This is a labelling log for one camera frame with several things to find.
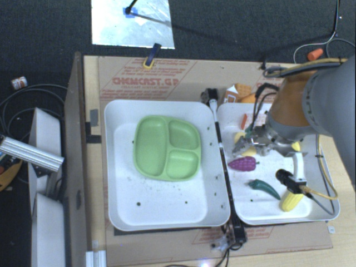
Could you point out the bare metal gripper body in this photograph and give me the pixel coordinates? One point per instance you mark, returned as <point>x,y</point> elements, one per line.
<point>274,142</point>

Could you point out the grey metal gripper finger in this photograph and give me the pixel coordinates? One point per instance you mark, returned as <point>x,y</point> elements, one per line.
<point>261,150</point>
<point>240,147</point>

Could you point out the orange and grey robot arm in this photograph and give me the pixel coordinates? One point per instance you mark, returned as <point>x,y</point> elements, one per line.
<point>328,99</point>

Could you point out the yellow banana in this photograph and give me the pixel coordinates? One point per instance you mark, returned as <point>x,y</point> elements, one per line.
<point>239,136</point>

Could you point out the purple grapes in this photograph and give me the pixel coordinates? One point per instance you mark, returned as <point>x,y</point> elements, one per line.
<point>243,164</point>

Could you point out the thin black and white rod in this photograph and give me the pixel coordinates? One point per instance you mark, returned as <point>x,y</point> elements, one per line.
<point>222,154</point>

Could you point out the small yellow toy piece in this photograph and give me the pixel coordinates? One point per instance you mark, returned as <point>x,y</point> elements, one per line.
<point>296,146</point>

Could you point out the orange stick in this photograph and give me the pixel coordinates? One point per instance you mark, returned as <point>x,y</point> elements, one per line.
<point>244,121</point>

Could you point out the dark green chili pepper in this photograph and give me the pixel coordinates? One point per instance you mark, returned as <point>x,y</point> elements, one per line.
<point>264,187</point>

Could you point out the orange and white carton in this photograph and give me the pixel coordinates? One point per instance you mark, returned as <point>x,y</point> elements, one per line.
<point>230,96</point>

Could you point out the orange waffle biscuit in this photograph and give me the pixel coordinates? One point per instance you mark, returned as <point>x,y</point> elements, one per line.
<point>244,90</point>

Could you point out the white plastic tray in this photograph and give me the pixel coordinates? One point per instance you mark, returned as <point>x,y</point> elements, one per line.
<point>261,208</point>
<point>167,202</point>

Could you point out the yellow corn cob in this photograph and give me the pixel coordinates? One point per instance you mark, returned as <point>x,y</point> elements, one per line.
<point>290,202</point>

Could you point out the green divided plate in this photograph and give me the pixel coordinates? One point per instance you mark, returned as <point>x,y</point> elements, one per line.
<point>155,146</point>

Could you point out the brown cardboard board red print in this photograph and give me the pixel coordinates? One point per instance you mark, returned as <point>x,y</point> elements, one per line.
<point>172,76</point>

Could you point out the small orange and white can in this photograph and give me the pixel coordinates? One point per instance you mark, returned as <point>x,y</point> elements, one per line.
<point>19,83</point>

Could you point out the black cylinder on white bracket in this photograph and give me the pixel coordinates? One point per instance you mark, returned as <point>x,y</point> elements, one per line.
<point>289,181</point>

